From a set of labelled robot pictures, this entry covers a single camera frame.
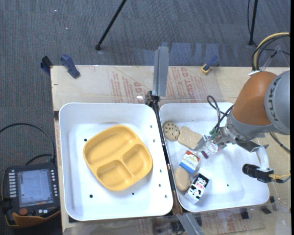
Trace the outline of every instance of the white tray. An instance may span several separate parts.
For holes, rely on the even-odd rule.
[[[131,128],[150,151],[153,167],[121,191],[105,188],[83,158],[85,139],[116,124]],[[173,206],[167,164],[154,111],[144,104],[69,103],[59,112],[64,202],[78,221],[165,215]]]
[[[218,103],[223,112],[231,105]],[[160,108],[159,115],[162,125],[172,121],[179,128],[186,126],[207,136],[218,119],[216,110],[209,103],[168,103]],[[174,171],[188,148],[178,141],[170,141],[167,138],[165,143]],[[242,172],[244,164],[260,165],[256,153],[249,153],[237,145],[229,144],[208,159],[200,155],[199,167],[206,170],[211,179],[196,204],[192,204],[180,190],[177,190],[181,206],[190,212],[203,212],[265,203],[269,198],[267,184],[245,175]]]

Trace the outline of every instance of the tripod leg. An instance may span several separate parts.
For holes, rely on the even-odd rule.
[[[255,3],[254,3],[254,12],[253,12],[253,19],[251,21],[250,39],[249,39],[249,42],[248,42],[249,45],[253,45],[254,44],[253,35],[254,35],[254,27],[255,27],[255,20],[256,20],[257,4],[258,4],[258,0],[255,0]]]
[[[96,44],[96,46],[95,46],[95,49],[96,49],[96,50],[100,50],[100,49],[101,49],[101,48],[100,48],[100,45],[102,44],[104,38],[105,38],[106,35],[108,34],[108,32],[109,32],[111,26],[113,25],[115,19],[116,19],[117,16],[118,16],[118,14],[119,14],[120,11],[122,10],[122,8],[123,8],[125,2],[126,2],[126,0],[123,0],[123,1],[121,2],[120,6],[118,7],[118,10],[116,11],[116,13],[114,14],[114,16],[113,16],[113,18],[112,18],[110,24],[109,24],[108,27],[106,28],[106,30],[105,30],[104,34],[102,35],[101,39],[99,40],[98,44]]]

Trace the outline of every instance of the yellow plate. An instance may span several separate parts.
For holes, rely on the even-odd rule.
[[[136,133],[124,125],[114,125],[89,139],[83,156],[99,182],[115,191],[135,184],[152,168],[150,152]]]

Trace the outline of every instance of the gray floor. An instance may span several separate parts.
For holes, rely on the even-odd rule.
[[[54,65],[61,64],[63,53],[76,65],[153,65],[155,50],[168,46],[171,66],[202,66],[217,55],[216,65],[250,71],[256,45],[291,26],[291,0],[258,0],[253,45],[255,0],[127,0],[101,50],[95,50],[121,1],[0,0],[0,129],[30,122],[54,139],[50,77],[40,68],[44,56]],[[277,40],[268,49],[278,45],[283,52],[270,66],[289,67],[290,39]],[[271,53],[265,50],[260,64]],[[49,141],[35,128],[14,126],[2,132],[0,188],[6,167],[44,152],[50,152]],[[13,230],[0,209],[1,234],[59,235],[60,217]]]

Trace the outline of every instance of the emergency stop button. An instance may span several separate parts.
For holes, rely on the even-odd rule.
[[[21,216],[26,216],[28,214],[28,210],[26,208],[20,208],[19,213]]]

